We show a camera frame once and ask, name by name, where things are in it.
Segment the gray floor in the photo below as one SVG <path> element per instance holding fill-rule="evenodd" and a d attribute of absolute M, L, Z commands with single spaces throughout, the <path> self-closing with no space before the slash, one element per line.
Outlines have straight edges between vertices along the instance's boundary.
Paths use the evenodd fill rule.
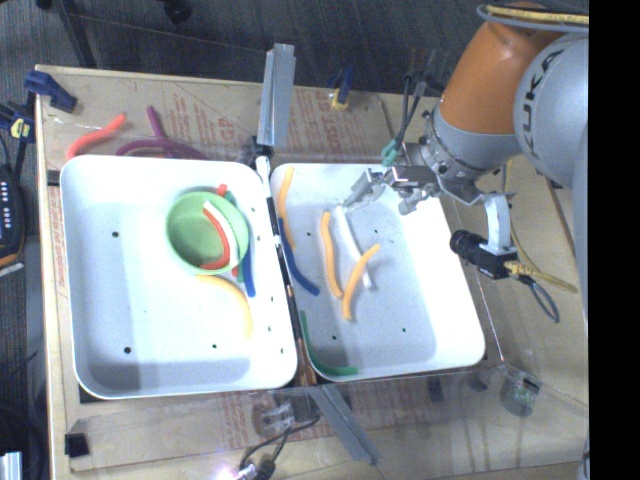
<path fill-rule="evenodd" d="M 296 48 L 297 84 L 325 86 L 351 63 L 355 89 L 399 93 L 402 76 L 432 52 L 432 74 L 446 84 L 482 23 L 476 7 L 490 0 L 188 1 L 193 15 L 177 26 L 158 2 L 76 3 L 103 69 L 260 82 L 265 51 L 281 42 Z M 589 0 L 559 1 L 589 5 Z M 34 0 L 0 4 L 0 103 L 24 102 L 23 79 L 37 63 L 78 65 L 57 15 L 41 11 Z M 22 176 L 32 235 L 38 233 L 35 170 L 32 147 Z M 30 357 L 26 292 L 24 270 L 0 278 L 0 402 L 24 414 Z"/>

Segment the white tray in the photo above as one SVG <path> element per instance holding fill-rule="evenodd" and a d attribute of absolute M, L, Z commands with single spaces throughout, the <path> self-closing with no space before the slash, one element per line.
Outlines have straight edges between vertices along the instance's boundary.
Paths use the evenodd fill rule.
<path fill-rule="evenodd" d="M 374 243 L 381 245 L 368 263 L 374 286 L 358 285 L 352 302 L 354 320 L 347 321 L 326 282 L 320 220 L 324 210 L 350 194 L 367 167 L 382 168 L 289 165 L 294 174 L 286 207 L 296 244 L 295 263 L 321 289 L 314 296 L 292 278 L 298 311 L 307 322 L 305 342 L 317 372 L 343 382 L 477 363 L 484 354 L 484 335 L 460 260 L 449 248 L 451 231 L 440 200 L 431 198 L 402 216 L 399 196 L 387 188 L 375 202 L 347 214 L 360 251 Z M 289 165 L 279 166 L 271 177 L 276 201 Z M 344 289 L 353 261 L 334 231 L 332 235 Z"/>
<path fill-rule="evenodd" d="M 225 183 L 251 227 L 252 338 L 226 292 L 172 256 L 183 193 Z M 99 398 L 277 388 L 297 356 L 261 179 L 230 162 L 80 156 L 61 173 L 74 363 Z"/>

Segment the green bowl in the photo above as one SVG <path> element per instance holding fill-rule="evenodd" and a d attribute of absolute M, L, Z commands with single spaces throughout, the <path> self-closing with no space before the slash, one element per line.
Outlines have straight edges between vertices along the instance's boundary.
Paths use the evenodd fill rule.
<path fill-rule="evenodd" d="M 205 201 L 210 201 L 229 221 L 242 261 L 249 247 L 249 228 L 244 215 L 224 197 L 212 192 L 188 192 L 176 200 L 167 215 L 167 238 L 171 249 L 191 272 L 222 274 L 235 265 L 217 270 L 200 268 L 200 265 L 215 261 L 222 255 L 220 235 L 202 211 Z"/>

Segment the blue clamp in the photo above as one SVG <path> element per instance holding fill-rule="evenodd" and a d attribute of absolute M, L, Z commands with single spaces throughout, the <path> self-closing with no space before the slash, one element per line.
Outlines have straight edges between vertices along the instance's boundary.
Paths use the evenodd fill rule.
<path fill-rule="evenodd" d="M 13 102 L 9 102 L 9 106 L 0 105 L 0 128 L 7 130 L 14 139 L 27 144 L 36 141 L 33 115 L 24 106 Z"/>
<path fill-rule="evenodd" d="M 353 67 L 345 66 L 333 75 L 327 87 L 335 89 L 331 105 L 338 110 L 345 110 L 349 106 L 349 91 L 353 85 Z"/>
<path fill-rule="evenodd" d="M 25 89 L 36 94 L 51 96 L 49 103 L 53 108 L 71 113 L 78 101 L 56 82 L 49 73 L 32 69 L 24 79 Z"/>

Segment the yellow cable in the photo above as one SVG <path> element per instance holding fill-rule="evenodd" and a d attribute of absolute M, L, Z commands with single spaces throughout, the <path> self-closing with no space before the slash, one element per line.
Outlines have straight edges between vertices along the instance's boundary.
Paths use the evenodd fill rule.
<path fill-rule="evenodd" d="M 282 186 L 280 192 L 278 192 L 278 216 L 282 218 L 284 224 L 284 232 L 287 235 L 287 243 L 291 250 L 295 250 L 296 244 L 293 241 L 293 234 L 291 233 L 291 227 L 289 225 L 289 219 L 287 217 L 287 194 L 289 193 L 289 187 L 291 186 L 291 179 L 293 178 L 293 166 L 287 167 L 284 173 L 284 179 L 282 180 Z"/>
<path fill-rule="evenodd" d="M 531 11 L 510 7 L 496 7 L 494 5 L 486 5 L 485 10 L 490 14 L 522 18 L 531 21 L 559 21 L 562 23 L 576 23 L 578 25 L 589 24 L 589 16 L 582 14 L 564 14 L 557 12 L 545 12 L 544 10 Z"/>
<path fill-rule="evenodd" d="M 209 276 L 206 274 L 197 274 L 196 279 L 198 281 L 202 281 L 205 283 L 212 284 L 214 286 L 219 286 L 227 290 L 230 294 L 232 294 L 236 300 L 240 303 L 240 307 L 244 312 L 244 337 L 245 339 L 251 338 L 253 334 L 253 318 L 251 317 L 251 310 L 249 309 L 249 301 L 247 300 L 246 295 L 231 281 L 227 281 L 223 277 L 218 276 Z"/>
<path fill-rule="evenodd" d="M 563 281 L 562 279 L 558 279 L 557 277 L 554 277 L 550 274 L 546 274 L 545 272 L 540 272 L 539 270 L 535 268 L 531 268 L 528 265 L 525 265 L 524 263 L 520 263 L 519 261 L 506 261 L 504 266 L 513 275 L 539 277 L 557 286 L 558 288 L 562 288 L 563 290 L 566 290 L 571 293 L 578 293 L 578 289 L 572 284 L 569 284 Z"/>
<path fill-rule="evenodd" d="M 320 221 L 320 232 L 322 233 L 322 241 L 324 242 L 324 256 L 327 264 L 327 281 L 329 282 L 329 288 L 336 298 L 342 298 L 342 288 L 338 285 L 336 279 L 336 267 L 335 258 L 333 252 L 333 240 L 331 240 L 331 233 L 329 233 L 329 220 L 331 219 L 331 213 L 325 211 L 322 214 L 322 220 Z"/>
<path fill-rule="evenodd" d="M 347 287 L 344 290 L 344 298 L 342 299 L 342 318 L 345 320 L 351 320 L 351 298 L 353 297 L 353 292 L 356 289 L 356 285 L 364 272 L 364 267 L 367 262 L 371 259 L 371 257 L 380 250 L 380 244 L 375 244 L 371 249 L 365 252 L 355 267 L 351 271 L 351 275 L 349 276 L 349 281 L 347 281 Z"/>

